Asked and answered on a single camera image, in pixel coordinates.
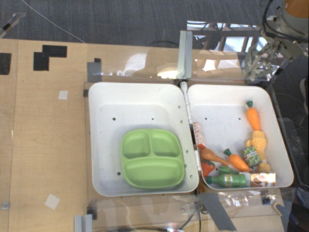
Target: gray carpet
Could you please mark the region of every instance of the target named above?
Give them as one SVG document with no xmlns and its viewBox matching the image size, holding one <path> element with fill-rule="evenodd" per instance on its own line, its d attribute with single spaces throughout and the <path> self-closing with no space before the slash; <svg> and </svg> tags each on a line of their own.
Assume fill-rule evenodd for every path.
<svg viewBox="0 0 309 232">
<path fill-rule="evenodd" d="M 156 41 L 179 42 L 187 20 L 260 25 L 261 0 L 25 0 L 33 8 L 86 43 L 150 46 Z M 275 0 L 269 15 L 284 0 Z M 21 0 L 0 0 L 0 26 L 13 13 L 27 13 L 6 38 L 77 42 L 30 10 Z M 300 57 L 279 75 L 274 89 L 282 117 L 292 120 L 300 139 L 298 152 L 308 158 L 308 117 L 299 82 L 308 75 L 308 58 Z"/>
</svg>

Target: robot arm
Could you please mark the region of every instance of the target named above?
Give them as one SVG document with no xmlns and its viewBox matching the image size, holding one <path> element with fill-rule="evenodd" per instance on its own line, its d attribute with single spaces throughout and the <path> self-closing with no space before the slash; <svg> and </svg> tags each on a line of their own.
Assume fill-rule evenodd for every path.
<svg viewBox="0 0 309 232">
<path fill-rule="evenodd" d="M 285 0 L 277 9 L 277 16 L 266 19 L 273 0 L 269 0 L 262 21 L 261 35 L 267 44 L 257 51 L 251 47 L 243 66 L 246 79 L 255 80 L 276 70 L 271 60 L 277 54 L 293 61 L 301 54 L 308 57 L 309 0 Z"/>
</svg>

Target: green divided plate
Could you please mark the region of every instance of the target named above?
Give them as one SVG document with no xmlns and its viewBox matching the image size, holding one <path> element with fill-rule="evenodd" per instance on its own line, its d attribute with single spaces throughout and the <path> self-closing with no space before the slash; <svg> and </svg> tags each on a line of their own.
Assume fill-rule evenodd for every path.
<svg viewBox="0 0 309 232">
<path fill-rule="evenodd" d="M 183 152 L 168 130 L 128 132 L 121 142 L 121 165 L 126 181 L 137 188 L 169 188 L 184 178 Z"/>
</svg>

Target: carrot green top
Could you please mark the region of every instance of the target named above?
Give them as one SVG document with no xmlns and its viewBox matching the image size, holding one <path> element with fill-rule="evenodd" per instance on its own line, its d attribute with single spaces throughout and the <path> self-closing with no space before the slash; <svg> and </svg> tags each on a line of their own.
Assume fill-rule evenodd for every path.
<svg viewBox="0 0 309 232">
<path fill-rule="evenodd" d="M 227 156 L 232 155 L 230 149 L 226 149 L 225 151 L 223 151 L 224 154 L 226 154 Z"/>
<path fill-rule="evenodd" d="M 248 107 L 252 107 L 253 101 L 248 101 L 248 102 L 247 102 L 247 105 L 248 105 Z"/>
</svg>

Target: wooden table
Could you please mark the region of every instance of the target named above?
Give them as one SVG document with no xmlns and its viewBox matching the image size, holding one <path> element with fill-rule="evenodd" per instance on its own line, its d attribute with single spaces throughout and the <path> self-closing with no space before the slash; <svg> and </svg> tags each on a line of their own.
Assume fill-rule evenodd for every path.
<svg viewBox="0 0 309 232">
<path fill-rule="evenodd" d="M 49 71 L 34 71 L 33 54 L 41 52 L 44 44 L 67 46 L 67 57 L 50 58 Z M 150 51 L 152 58 L 146 59 Z M 179 218 L 179 212 L 172 213 L 171 208 L 179 208 L 174 196 L 136 197 L 140 203 L 135 205 L 136 200 L 128 199 L 124 202 L 130 205 L 124 209 L 114 205 L 116 201 L 108 205 L 110 199 L 93 192 L 87 176 L 83 97 L 87 62 L 94 62 L 94 58 L 101 59 L 105 75 L 133 73 L 135 66 L 147 66 L 135 74 L 139 78 L 154 75 L 155 81 L 163 59 L 177 61 L 177 49 L 1 39 L 0 53 L 12 54 L 10 74 L 0 75 L 0 202 L 10 202 L 8 210 L 0 210 L 0 232 L 73 231 L 74 216 L 86 214 L 92 197 L 99 200 L 101 212 L 114 212 L 116 221 L 122 218 L 142 224 L 141 210 L 165 217 L 168 210 L 171 219 L 185 220 Z M 59 100 L 60 91 L 68 91 L 67 100 Z M 275 189 L 274 193 L 280 200 L 280 192 Z M 59 198 L 55 209 L 44 205 L 50 194 Z M 271 206 L 229 212 L 239 231 L 248 231 L 250 225 L 259 231 L 282 231 L 280 217 Z M 209 215 L 202 219 L 202 231 L 217 231 Z M 95 231 L 111 224 L 104 223 L 94 221 Z M 197 231 L 197 226 L 195 217 L 186 231 Z"/>
</svg>

